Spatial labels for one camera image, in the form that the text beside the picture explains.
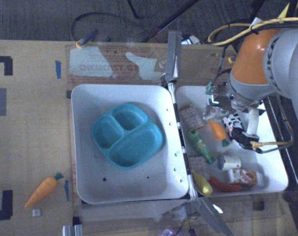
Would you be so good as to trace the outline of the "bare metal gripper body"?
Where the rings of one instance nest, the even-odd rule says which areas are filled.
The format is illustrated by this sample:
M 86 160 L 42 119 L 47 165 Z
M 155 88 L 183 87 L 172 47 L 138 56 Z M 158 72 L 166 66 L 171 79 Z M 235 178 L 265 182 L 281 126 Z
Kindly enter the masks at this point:
M 229 113 L 236 112 L 232 107 L 234 96 L 229 93 L 228 84 L 226 82 L 215 86 L 210 82 L 207 85 L 207 95 L 210 96 L 208 103 L 211 107 L 228 111 Z

